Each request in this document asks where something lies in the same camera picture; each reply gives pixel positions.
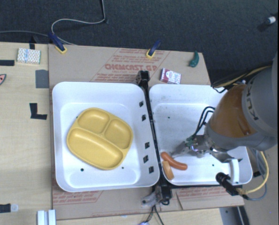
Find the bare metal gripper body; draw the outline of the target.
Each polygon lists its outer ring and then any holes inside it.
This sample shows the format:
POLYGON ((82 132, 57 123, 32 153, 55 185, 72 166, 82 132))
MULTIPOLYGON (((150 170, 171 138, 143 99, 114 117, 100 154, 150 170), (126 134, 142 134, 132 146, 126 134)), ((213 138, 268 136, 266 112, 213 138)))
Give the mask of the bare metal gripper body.
POLYGON ((190 153, 197 158, 202 158, 206 154, 212 154, 210 149, 210 140, 206 135, 195 135, 189 138, 190 153))

